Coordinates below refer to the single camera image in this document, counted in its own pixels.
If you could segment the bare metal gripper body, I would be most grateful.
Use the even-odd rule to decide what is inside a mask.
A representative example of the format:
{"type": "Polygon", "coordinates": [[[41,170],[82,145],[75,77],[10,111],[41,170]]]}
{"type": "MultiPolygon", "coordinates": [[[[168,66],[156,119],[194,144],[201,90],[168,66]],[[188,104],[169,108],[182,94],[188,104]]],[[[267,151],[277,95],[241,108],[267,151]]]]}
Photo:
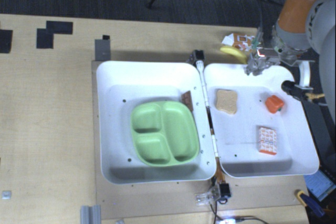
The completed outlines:
{"type": "Polygon", "coordinates": [[[262,38],[255,38],[254,49],[258,60],[273,65],[283,62],[294,66],[299,57],[307,51],[307,39],[299,37],[284,41],[280,37],[272,37],[270,43],[264,44],[262,38]]]}

